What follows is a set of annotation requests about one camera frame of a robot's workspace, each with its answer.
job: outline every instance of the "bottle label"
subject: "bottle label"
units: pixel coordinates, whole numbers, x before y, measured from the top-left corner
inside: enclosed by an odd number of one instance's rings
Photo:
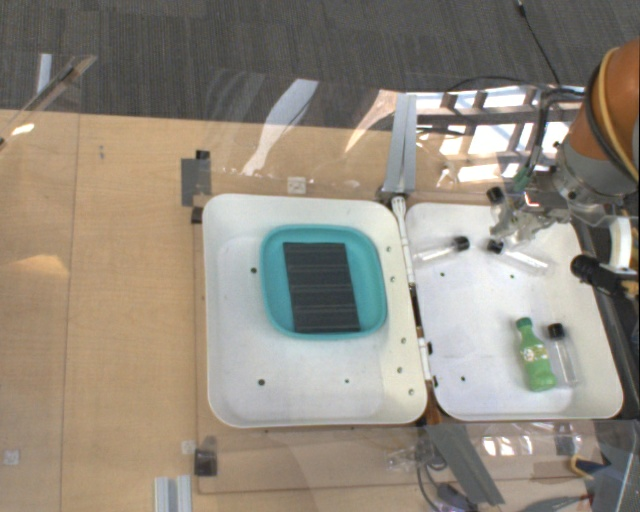
[[[523,349],[522,357],[525,362],[533,363],[534,361],[539,361],[540,359],[549,359],[549,354],[547,353],[547,349],[544,348],[544,345],[538,344]]]

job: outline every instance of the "green bottle cap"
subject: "green bottle cap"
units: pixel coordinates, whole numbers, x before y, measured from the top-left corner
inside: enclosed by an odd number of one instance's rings
[[[518,329],[520,329],[520,327],[531,327],[532,325],[531,318],[528,316],[522,317],[516,322],[516,327]]]

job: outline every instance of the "teal plastic bowl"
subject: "teal plastic bowl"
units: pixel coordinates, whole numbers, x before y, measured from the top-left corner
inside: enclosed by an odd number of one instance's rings
[[[304,334],[294,330],[284,243],[341,243],[345,245],[358,310],[357,332]],[[387,300],[378,251],[362,232],[341,226],[287,225],[269,232],[260,247],[262,296],[270,322],[294,338],[340,340],[368,336],[387,318]]]

